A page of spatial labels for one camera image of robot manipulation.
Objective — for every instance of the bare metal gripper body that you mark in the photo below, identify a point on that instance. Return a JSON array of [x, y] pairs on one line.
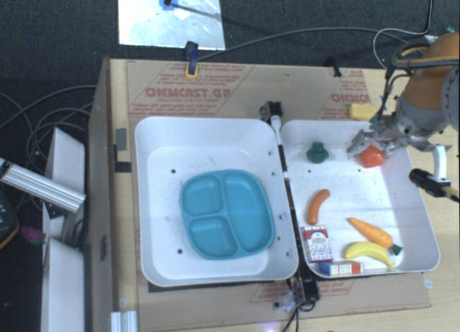
[[402, 133]]

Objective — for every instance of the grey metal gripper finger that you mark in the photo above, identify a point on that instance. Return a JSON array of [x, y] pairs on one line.
[[391, 149], [359, 142]]

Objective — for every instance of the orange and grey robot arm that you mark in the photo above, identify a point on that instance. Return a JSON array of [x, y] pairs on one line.
[[431, 82]]

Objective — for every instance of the red-orange toy pepper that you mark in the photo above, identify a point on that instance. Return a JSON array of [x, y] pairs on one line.
[[372, 158]]

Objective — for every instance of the yellow toy cheese wedge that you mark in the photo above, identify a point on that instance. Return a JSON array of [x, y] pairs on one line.
[[361, 112]]

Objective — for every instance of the dark green toy broccoli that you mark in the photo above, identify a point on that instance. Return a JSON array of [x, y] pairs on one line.
[[317, 153]]

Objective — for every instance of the white plastic tray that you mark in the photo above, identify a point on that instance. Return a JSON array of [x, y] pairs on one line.
[[215, 136], [359, 194]]

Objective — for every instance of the orange toy sausage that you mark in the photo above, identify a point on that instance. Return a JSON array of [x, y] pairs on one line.
[[317, 205]]

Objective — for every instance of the thin black and white rod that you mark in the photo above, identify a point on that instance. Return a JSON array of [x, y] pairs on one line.
[[285, 170]]

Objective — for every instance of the orange toy carrot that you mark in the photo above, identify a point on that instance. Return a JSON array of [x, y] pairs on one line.
[[372, 233]]

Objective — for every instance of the yellow banana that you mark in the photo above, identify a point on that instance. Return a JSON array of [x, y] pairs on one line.
[[366, 251]]

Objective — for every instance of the red and white carton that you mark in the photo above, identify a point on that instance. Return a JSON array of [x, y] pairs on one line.
[[317, 244]]

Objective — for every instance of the brown cardboard board red print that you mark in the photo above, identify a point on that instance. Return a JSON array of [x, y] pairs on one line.
[[223, 90]]

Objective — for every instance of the blue divided plate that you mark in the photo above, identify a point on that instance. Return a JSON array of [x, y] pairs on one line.
[[226, 215]]

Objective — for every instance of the purple toy grapes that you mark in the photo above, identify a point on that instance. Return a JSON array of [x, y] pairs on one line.
[[32, 236]]

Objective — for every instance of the black cylinder on white bracket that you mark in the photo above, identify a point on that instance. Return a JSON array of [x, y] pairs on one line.
[[424, 179]]

